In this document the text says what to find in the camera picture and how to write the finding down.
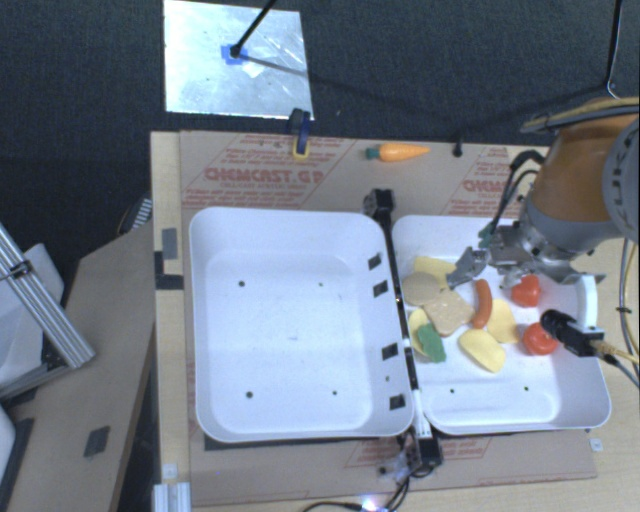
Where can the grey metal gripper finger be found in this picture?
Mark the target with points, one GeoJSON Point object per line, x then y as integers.
{"type": "Point", "coordinates": [512, 278]}
{"type": "Point", "coordinates": [467, 267]}

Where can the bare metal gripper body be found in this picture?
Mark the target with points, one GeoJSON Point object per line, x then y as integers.
{"type": "Point", "coordinates": [525, 250]}

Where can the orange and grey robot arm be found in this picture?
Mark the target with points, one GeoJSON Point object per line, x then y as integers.
{"type": "Point", "coordinates": [570, 190]}

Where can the red toy pepper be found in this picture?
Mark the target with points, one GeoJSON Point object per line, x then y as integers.
{"type": "Point", "coordinates": [526, 291]}

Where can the yellow potato chip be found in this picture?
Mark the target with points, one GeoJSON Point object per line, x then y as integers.
{"type": "Point", "coordinates": [482, 350]}
{"type": "Point", "coordinates": [416, 322]}
{"type": "Point", "coordinates": [432, 266]}
{"type": "Point", "coordinates": [502, 322]}

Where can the orange toy sausage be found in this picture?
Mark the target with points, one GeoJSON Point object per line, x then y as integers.
{"type": "Point", "coordinates": [483, 302]}

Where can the tan bread slice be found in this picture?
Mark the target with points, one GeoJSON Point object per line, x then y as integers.
{"type": "Point", "coordinates": [447, 311]}

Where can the tan round biscuit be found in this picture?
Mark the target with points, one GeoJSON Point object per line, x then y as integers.
{"type": "Point", "coordinates": [420, 289]}

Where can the red toy tomato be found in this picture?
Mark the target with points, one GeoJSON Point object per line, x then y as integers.
{"type": "Point", "coordinates": [537, 340]}

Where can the thin black and white rod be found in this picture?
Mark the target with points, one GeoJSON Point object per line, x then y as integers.
{"type": "Point", "coordinates": [400, 295]}

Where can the green toy lettuce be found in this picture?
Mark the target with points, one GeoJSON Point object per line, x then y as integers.
{"type": "Point", "coordinates": [432, 345]}

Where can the white plastic tray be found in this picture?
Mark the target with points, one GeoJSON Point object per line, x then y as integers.
{"type": "Point", "coordinates": [500, 400]}
{"type": "Point", "coordinates": [290, 325]}

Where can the orange toy carrot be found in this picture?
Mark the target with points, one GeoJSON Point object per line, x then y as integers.
{"type": "Point", "coordinates": [400, 151]}

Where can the brown cardboard board red print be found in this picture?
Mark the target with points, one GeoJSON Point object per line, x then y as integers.
{"type": "Point", "coordinates": [280, 175]}

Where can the black cylinder on white bracket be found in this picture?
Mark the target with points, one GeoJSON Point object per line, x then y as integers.
{"type": "Point", "coordinates": [567, 330]}

